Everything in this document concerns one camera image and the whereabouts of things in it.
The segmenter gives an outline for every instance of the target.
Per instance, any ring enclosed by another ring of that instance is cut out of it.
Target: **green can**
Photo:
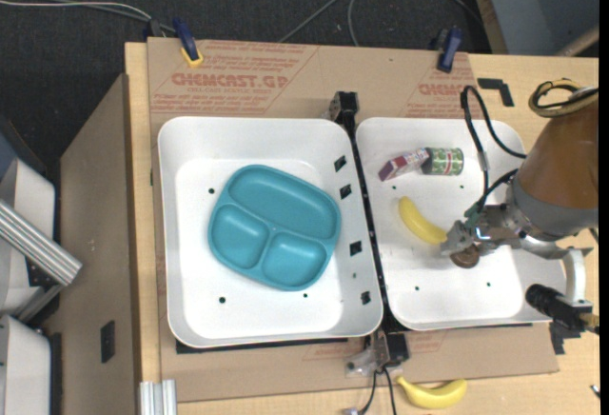
[[[425,148],[429,153],[421,171],[426,175],[458,175],[463,171],[463,151],[460,148]]]

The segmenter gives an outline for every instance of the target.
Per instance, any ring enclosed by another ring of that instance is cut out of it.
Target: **wooden table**
[[[46,323],[49,332],[63,334],[67,415],[133,413],[139,382],[163,378],[147,46],[127,43],[125,57],[128,85],[125,79],[117,81],[61,163],[61,240],[84,263],[77,283],[62,293],[59,311]],[[599,78],[598,59],[472,54],[470,63],[477,78],[501,78],[509,84],[515,109],[503,107],[498,92],[485,94],[485,102],[492,118],[512,126],[526,149],[545,124],[527,107],[528,96],[539,83],[568,76],[597,85]],[[568,244],[586,247],[593,241],[584,232]],[[596,247],[586,258],[587,298],[595,303],[597,313],[598,253]],[[99,329],[109,320],[116,324],[116,353],[101,364]],[[444,413],[599,413],[599,399],[590,389],[600,381],[599,338],[584,334],[566,341],[565,349],[560,372],[471,381],[466,397]],[[395,391],[399,413],[429,413],[410,405],[401,390]],[[208,401],[179,404],[179,413],[338,415],[344,408],[362,407],[368,396],[369,388],[362,388]],[[368,413],[391,413],[387,387],[378,388]]]

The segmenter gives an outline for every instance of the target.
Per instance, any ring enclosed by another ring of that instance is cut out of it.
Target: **blue clamp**
[[[191,68],[197,68],[203,63],[203,55],[197,49],[197,44],[190,29],[179,17],[173,18],[173,28],[182,41],[181,52]]]
[[[438,58],[437,69],[450,73],[453,69],[455,53],[459,49],[463,40],[463,33],[459,28],[452,28],[446,39],[444,39],[442,54]]]

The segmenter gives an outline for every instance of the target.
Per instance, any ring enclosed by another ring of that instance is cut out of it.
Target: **blue plate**
[[[215,257],[283,290],[310,287],[324,273],[341,231],[341,213],[323,190],[275,168],[233,174],[211,213]]]

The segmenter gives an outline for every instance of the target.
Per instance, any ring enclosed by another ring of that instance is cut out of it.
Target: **yellow banana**
[[[400,217],[408,228],[419,238],[429,244],[440,244],[446,241],[446,232],[425,219],[414,202],[408,197],[400,199]]]
[[[437,388],[426,388],[407,382],[402,376],[396,378],[396,383],[402,386],[412,405],[420,408],[448,408],[459,402],[467,390],[467,382],[463,379],[451,381]]]

